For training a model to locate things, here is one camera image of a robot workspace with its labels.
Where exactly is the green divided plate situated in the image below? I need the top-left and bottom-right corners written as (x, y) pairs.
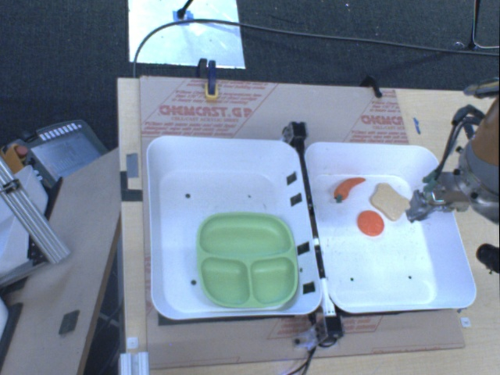
top-left (195, 211), bottom-right (301, 309)

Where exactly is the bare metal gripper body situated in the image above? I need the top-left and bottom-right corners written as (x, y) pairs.
top-left (426, 171), bottom-right (482, 214)

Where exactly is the beige bread slice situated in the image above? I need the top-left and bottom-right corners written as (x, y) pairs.
top-left (369, 182), bottom-right (413, 222)

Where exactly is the black block with thin wires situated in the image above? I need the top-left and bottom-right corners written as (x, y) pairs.
top-left (281, 120), bottom-right (309, 145)
top-left (311, 313), bottom-right (345, 348)

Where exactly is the thin black and white rod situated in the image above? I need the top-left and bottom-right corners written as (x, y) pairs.
top-left (295, 138), bottom-right (336, 320)

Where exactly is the black cylinder on white bracket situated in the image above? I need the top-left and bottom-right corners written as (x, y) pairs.
top-left (477, 243), bottom-right (500, 273)

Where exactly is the orange carrot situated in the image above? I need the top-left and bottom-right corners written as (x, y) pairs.
top-left (333, 177), bottom-right (367, 204)

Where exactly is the orange round disc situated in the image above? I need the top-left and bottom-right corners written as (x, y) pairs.
top-left (356, 209), bottom-right (386, 237)

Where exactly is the brown cardboard board red print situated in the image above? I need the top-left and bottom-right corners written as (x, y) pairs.
top-left (138, 75), bottom-right (466, 370)

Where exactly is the white plastic tray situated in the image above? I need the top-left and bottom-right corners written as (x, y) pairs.
top-left (304, 141), bottom-right (478, 315)
top-left (145, 134), bottom-right (324, 321)

